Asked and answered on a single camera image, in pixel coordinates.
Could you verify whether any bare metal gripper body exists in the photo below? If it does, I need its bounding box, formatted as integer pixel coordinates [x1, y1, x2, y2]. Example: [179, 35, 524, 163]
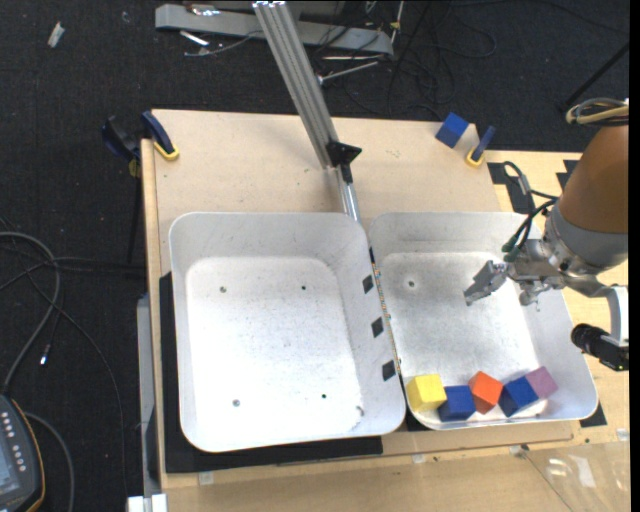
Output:
[504, 238, 620, 300]

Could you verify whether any white plastic tray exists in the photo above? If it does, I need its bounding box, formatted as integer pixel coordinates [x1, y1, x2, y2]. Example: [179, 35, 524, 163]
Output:
[168, 211, 407, 454]
[368, 211, 600, 432]

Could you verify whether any purple cube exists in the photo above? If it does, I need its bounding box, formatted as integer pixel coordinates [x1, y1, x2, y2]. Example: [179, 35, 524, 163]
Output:
[524, 365, 560, 401]

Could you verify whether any blue cube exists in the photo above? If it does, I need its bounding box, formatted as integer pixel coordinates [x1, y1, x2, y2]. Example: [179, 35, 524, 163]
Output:
[434, 111, 471, 150]
[498, 375, 541, 419]
[438, 385, 477, 423]

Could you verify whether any orange cube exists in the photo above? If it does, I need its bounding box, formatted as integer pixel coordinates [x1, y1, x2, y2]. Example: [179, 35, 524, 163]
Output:
[468, 370, 505, 416]

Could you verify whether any yellow cube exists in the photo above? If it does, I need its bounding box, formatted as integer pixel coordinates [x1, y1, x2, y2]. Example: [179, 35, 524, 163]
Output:
[405, 373, 448, 413]

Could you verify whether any thin black and white rod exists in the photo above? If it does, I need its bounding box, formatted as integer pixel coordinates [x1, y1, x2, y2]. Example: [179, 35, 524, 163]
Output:
[339, 163, 403, 384]

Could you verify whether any pale wood board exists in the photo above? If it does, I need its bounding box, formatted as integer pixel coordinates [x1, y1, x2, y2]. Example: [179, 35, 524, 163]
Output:
[149, 108, 575, 476]

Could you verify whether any black cylinder on white bracket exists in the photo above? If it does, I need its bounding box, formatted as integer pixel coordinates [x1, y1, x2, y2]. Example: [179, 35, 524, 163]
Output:
[571, 284, 630, 373]

